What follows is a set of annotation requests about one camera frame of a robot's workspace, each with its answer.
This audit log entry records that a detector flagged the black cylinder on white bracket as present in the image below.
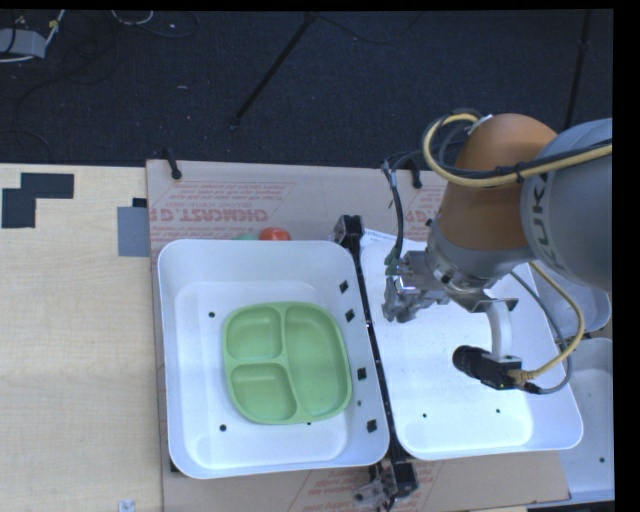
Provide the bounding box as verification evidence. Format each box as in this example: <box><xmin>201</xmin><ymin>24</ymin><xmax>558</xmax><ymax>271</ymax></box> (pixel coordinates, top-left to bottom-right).
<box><xmin>451</xmin><ymin>295</ymin><xmax>524</xmax><ymax>392</ymax></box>

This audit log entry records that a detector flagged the black block with thin wires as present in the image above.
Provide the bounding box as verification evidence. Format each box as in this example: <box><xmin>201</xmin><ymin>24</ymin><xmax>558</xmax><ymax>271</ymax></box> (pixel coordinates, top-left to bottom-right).
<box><xmin>333</xmin><ymin>214</ymin><xmax>364</xmax><ymax>246</ymax></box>
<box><xmin>388</xmin><ymin>458</ymin><xmax>419</xmax><ymax>503</ymax></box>

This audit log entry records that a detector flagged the green divided plate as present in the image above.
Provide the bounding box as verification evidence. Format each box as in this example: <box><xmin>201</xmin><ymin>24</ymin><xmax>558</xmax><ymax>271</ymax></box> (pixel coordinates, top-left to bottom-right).
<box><xmin>221</xmin><ymin>301</ymin><xmax>354</xmax><ymax>427</ymax></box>

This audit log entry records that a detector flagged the thin black rod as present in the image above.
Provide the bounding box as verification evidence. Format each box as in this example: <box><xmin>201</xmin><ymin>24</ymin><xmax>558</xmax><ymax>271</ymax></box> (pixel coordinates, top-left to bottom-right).
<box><xmin>346</xmin><ymin>234</ymin><xmax>407</xmax><ymax>474</ymax></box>

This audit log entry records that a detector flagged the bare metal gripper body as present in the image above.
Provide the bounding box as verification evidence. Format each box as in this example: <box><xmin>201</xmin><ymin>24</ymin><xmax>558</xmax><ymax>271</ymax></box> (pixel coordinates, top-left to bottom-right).
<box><xmin>393</xmin><ymin>250</ymin><xmax>495</xmax><ymax>306</ymax></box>

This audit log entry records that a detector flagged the brown cardboard board red print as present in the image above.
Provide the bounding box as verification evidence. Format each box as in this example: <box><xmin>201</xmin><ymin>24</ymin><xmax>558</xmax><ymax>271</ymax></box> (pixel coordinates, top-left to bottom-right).
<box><xmin>145</xmin><ymin>159</ymin><xmax>572</xmax><ymax>512</ymax></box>

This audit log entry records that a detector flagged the white plastic tray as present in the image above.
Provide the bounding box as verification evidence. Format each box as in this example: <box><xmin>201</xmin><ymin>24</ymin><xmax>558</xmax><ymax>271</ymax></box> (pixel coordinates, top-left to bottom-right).
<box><xmin>358</xmin><ymin>228</ymin><xmax>585</xmax><ymax>462</ymax></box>
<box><xmin>157</xmin><ymin>238</ymin><xmax>391</xmax><ymax>480</ymax></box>

